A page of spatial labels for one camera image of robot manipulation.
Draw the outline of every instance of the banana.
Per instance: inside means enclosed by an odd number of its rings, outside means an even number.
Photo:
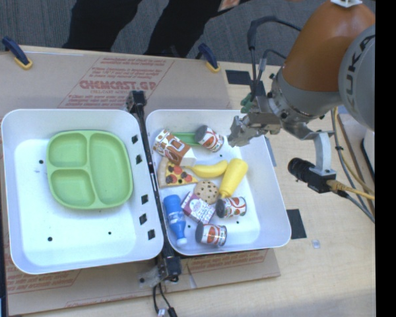
[[[221,160],[216,164],[196,164],[195,166],[185,166],[201,178],[216,178],[226,171],[227,160]]]

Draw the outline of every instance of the white tray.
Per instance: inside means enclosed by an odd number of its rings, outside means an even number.
[[[123,205],[79,210],[53,198],[47,179],[48,141],[60,131],[80,129],[109,131],[125,143],[133,192]],[[1,133],[10,251],[20,270],[50,273],[148,260],[160,253],[162,227],[139,124],[131,114],[14,110],[3,118]],[[141,224],[144,215],[147,219]]]
[[[290,223],[284,207],[283,198],[277,182],[273,162],[264,137],[251,140],[244,147],[230,147],[227,135],[235,115],[243,116],[235,110],[156,110],[146,120],[150,147],[162,129],[172,133],[195,132],[205,124],[225,138],[225,142],[216,153],[201,146],[192,146],[197,163],[214,164],[220,159],[230,160],[234,157],[248,163],[248,172],[239,184],[233,196],[243,196],[247,202],[247,212],[243,217],[221,219],[214,214],[210,223],[225,225],[227,239],[224,246],[197,243],[195,230],[197,223],[186,217],[185,236],[188,243],[177,247],[176,236],[166,222],[166,230],[173,249],[185,256],[216,254],[221,252],[239,252],[284,246],[290,240]],[[157,171],[161,155],[152,151],[154,169]],[[222,176],[210,179],[220,186]],[[161,203],[171,194],[178,194],[183,199],[195,184],[159,188]]]

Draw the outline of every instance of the black pants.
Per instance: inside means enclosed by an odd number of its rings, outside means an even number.
[[[137,13],[142,0],[76,0],[70,33],[64,48],[110,52],[117,35]],[[169,0],[145,54],[175,52],[186,57],[204,33],[206,23],[218,12],[222,0]]]

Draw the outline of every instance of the toy pizza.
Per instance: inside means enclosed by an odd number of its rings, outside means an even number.
[[[174,164],[167,157],[162,157],[158,165],[157,181],[160,188],[198,183],[196,177],[188,173],[182,166]]]

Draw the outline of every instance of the blue bottle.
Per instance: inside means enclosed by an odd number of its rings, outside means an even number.
[[[166,217],[170,228],[176,234],[176,244],[183,246],[187,243],[185,237],[185,214],[180,206],[180,197],[178,195],[166,196],[163,200],[164,207],[166,208]]]

